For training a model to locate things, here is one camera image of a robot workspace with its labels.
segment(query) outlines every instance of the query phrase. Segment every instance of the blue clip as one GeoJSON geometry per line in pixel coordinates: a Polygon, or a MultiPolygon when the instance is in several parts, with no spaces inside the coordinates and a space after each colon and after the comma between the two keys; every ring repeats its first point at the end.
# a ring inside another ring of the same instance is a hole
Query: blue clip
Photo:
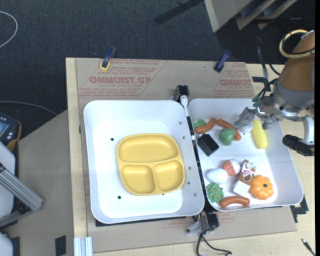
{"type": "Polygon", "coordinates": [[[115,56],[116,50],[117,50],[116,47],[113,47],[112,45],[108,46],[108,50],[107,50],[107,52],[105,54],[105,57],[100,63],[100,69],[102,71],[107,71],[108,70],[108,68],[110,67],[110,61],[109,60],[112,59],[115,56]]]}
{"type": "Polygon", "coordinates": [[[231,55],[231,51],[225,50],[223,55],[220,57],[219,61],[217,62],[217,64],[215,64],[213,69],[220,73],[224,67],[225,62],[227,61],[230,55],[231,55]]]}

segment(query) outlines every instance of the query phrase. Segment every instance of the toy sausage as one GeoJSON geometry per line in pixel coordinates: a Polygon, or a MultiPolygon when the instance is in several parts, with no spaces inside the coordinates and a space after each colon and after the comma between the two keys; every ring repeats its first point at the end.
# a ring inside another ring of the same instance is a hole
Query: toy sausage
{"type": "Polygon", "coordinates": [[[221,127],[223,127],[223,128],[226,128],[226,129],[234,129],[234,130],[235,130],[235,134],[234,134],[233,139],[234,139],[235,141],[241,140],[241,135],[240,135],[240,133],[237,131],[237,129],[236,129],[231,123],[229,123],[229,122],[227,122],[227,121],[225,121],[225,120],[223,120],[223,119],[218,119],[218,120],[216,121],[216,124],[217,124],[218,126],[221,126],[221,127]]]}
{"type": "Polygon", "coordinates": [[[241,204],[244,206],[248,206],[250,204],[250,199],[244,196],[232,195],[221,199],[219,204],[222,208],[226,208],[228,205],[231,204],[241,204]]]}
{"type": "Polygon", "coordinates": [[[205,133],[205,132],[211,130],[215,126],[216,123],[217,123],[217,119],[212,117],[212,118],[210,118],[209,122],[206,125],[196,127],[194,129],[194,131],[197,134],[205,133]]]}

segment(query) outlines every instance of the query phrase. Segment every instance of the toy pumpkin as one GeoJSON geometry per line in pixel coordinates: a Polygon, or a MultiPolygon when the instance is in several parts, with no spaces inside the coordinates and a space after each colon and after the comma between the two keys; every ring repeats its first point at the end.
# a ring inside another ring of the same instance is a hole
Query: toy pumpkin
{"type": "Polygon", "coordinates": [[[254,176],[250,192],[257,199],[266,200],[274,194],[273,185],[268,177],[262,175],[254,176]]]}

